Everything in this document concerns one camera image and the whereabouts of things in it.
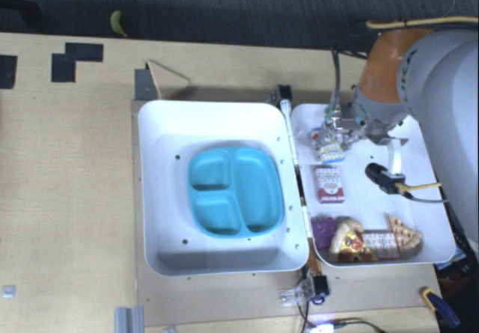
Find thin black and white rod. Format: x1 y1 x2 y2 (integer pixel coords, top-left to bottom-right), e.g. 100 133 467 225
278 98 323 307

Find pizza slice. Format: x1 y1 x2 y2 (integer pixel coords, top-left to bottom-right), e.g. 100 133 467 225
328 216 379 264
385 213 424 256

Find yellow banana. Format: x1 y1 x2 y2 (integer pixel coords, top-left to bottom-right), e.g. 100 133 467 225
109 10 129 38

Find blue divided plate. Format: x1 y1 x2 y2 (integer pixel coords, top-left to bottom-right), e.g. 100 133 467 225
186 146 284 239

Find white and blue small carton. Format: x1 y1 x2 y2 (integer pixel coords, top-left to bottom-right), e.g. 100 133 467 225
317 141 346 165

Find pale wood board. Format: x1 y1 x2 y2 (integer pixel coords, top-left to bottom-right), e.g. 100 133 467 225
130 97 443 327

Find purple grapes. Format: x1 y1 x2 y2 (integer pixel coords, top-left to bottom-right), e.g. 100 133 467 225
311 216 338 251

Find black block with thin wires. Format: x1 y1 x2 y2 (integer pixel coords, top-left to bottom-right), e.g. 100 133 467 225
274 84 293 103
311 274 332 305

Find white plastic tray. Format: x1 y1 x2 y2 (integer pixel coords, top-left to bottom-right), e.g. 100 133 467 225
137 100 311 278
290 103 458 269

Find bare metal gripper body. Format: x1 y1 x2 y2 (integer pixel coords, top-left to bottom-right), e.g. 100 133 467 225
321 113 392 148

